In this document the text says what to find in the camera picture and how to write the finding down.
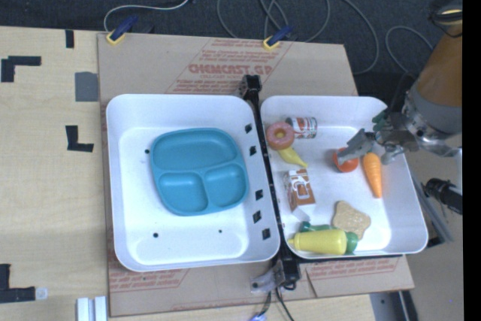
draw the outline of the toy can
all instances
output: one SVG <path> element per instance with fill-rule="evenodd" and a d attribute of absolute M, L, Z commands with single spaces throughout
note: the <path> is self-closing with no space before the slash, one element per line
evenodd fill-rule
<path fill-rule="evenodd" d="M 289 117 L 286 122 L 294 129 L 296 138 L 314 138 L 317 134 L 317 120 L 314 117 Z"/>

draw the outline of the blue plate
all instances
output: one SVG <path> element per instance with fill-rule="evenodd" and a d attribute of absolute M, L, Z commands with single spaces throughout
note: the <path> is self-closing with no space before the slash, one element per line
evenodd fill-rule
<path fill-rule="evenodd" d="M 244 158 L 234 139 L 219 129 L 186 129 L 160 135 L 150 165 L 164 206 L 181 216 L 226 210 L 249 191 Z"/>

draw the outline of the toy carrot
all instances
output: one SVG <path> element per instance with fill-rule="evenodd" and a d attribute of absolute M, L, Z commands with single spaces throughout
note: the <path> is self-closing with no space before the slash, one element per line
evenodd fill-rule
<path fill-rule="evenodd" d="M 376 198 L 383 196 L 383 188 L 381 184 L 381 160 L 375 153 L 367 153 L 363 160 L 362 166 L 368 178 L 371 189 Z"/>

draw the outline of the red tomato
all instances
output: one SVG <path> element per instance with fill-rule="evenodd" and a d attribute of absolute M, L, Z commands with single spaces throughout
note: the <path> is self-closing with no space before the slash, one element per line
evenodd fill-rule
<path fill-rule="evenodd" d="M 344 149 L 345 147 L 341 147 L 338 151 L 342 151 Z M 334 164 L 337 166 L 337 168 L 343 173 L 349 173 L 355 170 L 355 168 L 357 168 L 359 165 L 359 158 L 348 159 L 347 161 L 344 161 L 342 165 L 339 165 L 339 163 L 337 163 L 337 151 L 334 151 L 334 153 L 332 154 L 332 160 L 334 161 Z"/>

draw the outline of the pink donut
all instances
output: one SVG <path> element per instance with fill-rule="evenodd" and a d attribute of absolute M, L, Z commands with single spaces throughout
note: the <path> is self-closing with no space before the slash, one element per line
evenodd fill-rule
<path fill-rule="evenodd" d="M 294 142 L 294 129 L 286 122 L 275 122 L 266 131 L 269 146 L 274 150 L 283 150 Z"/>

